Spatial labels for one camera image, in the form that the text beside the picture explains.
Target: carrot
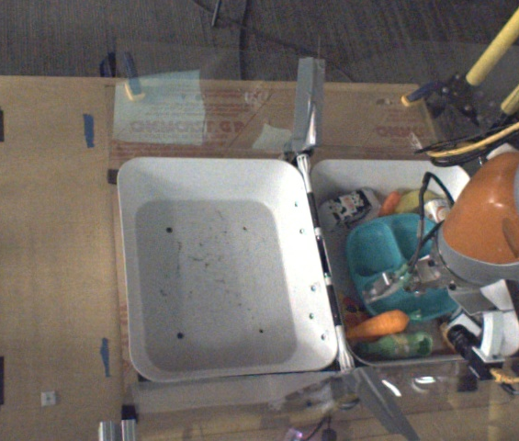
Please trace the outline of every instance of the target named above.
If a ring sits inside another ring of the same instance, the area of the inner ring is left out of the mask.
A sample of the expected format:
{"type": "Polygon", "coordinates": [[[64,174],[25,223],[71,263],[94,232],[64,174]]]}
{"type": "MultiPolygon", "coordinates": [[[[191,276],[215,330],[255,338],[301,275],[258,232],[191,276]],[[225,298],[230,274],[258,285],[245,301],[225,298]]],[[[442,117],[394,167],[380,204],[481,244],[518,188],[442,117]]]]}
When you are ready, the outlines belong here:
{"type": "Polygon", "coordinates": [[[403,311],[387,311],[371,317],[346,331],[347,340],[358,342],[403,332],[410,318],[403,311]]]}
{"type": "Polygon", "coordinates": [[[389,216],[393,214],[396,210],[396,207],[400,203],[402,195],[398,191],[392,191],[388,194],[388,197],[384,200],[381,208],[379,208],[379,217],[389,216]]]}

